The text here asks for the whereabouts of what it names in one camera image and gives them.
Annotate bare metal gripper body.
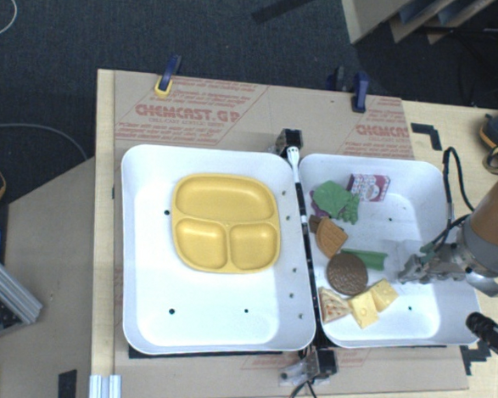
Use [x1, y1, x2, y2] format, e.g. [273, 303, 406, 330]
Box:
[414, 240, 471, 288]

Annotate yellow cheese wedge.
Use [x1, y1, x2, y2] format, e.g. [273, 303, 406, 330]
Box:
[367, 277, 401, 314]
[345, 289, 382, 331]

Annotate white plastic tray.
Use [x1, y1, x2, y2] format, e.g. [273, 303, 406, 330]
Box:
[108, 142, 330, 367]
[285, 151, 493, 359]

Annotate green celery stick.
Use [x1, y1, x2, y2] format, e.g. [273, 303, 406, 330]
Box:
[339, 247, 389, 272]

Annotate round brown biscuit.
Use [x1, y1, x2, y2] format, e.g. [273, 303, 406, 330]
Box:
[324, 250, 371, 298]

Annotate green grapes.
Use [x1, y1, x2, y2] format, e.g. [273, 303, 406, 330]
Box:
[336, 193, 362, 226]

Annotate orange bread slice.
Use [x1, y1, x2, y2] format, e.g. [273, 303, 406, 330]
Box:
[314, 216, 351, 261]

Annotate pink and white carton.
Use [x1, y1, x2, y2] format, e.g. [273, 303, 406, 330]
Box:
[345, 171, 393, 205]

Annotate green lettuce leaf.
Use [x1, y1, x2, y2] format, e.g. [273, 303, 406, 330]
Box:
[311, 179, 358, 221]

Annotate thin black and white rod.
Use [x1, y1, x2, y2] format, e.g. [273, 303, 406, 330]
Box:
[273, 146, 335, 350]

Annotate yellow divided plate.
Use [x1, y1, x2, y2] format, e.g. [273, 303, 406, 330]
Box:
[165, 169, 287, 278]

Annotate brown cardboard board red print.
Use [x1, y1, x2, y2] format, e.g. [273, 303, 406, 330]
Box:
[90, 70, 491, 398]

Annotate black cylinder on white bracket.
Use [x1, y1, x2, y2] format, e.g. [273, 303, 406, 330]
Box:
[460, 270, 498, 357]

